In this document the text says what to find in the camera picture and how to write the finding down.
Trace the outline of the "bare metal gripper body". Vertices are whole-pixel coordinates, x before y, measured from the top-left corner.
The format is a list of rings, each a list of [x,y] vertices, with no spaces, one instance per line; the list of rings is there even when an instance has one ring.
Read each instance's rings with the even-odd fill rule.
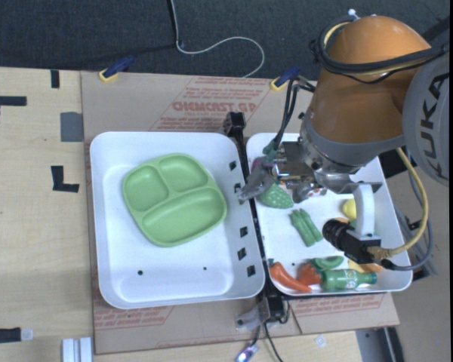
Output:
[[[282,142],[276,153],[275,174],[292,190],[299,183],[317,183],[318,190],[352,193],[362,186],[350,177],[358,169],[332,161],[310,143]]]

